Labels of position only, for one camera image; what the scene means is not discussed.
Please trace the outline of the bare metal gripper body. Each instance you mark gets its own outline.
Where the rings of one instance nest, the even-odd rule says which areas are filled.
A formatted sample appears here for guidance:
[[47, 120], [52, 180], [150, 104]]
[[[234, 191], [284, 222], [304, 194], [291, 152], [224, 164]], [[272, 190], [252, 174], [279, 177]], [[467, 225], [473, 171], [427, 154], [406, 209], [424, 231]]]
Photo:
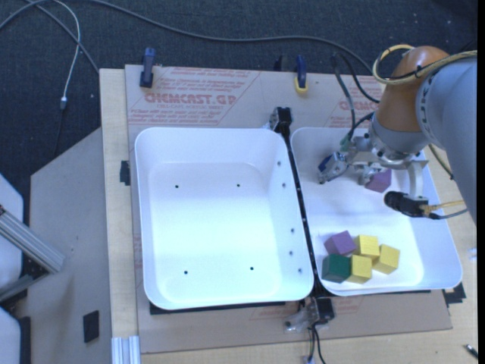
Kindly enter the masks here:
[[378, 136], [354, 136], [345, 154], [349, 165], [362, 168], [405, 168], [411, 154], [391, 149]]

